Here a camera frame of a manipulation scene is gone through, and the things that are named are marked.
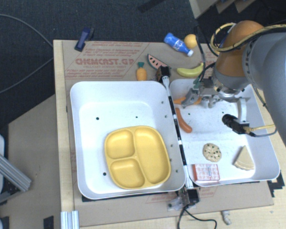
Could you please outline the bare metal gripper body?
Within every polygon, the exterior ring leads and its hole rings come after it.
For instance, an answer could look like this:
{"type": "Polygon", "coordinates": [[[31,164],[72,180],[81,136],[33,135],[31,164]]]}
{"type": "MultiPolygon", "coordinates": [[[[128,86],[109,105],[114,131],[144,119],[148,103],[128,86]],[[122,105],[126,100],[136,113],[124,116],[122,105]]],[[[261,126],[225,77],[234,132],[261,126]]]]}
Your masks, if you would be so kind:
{"type": "Polygon", "coordinates": [[[227,101],[235,102],[235,96],[238,95],[241,91],[239,89],[228,88],[219,82],[216,78],[204,78],[199,87],[200,97],[205,96],[215,97],[217,102],[227,101]]]}

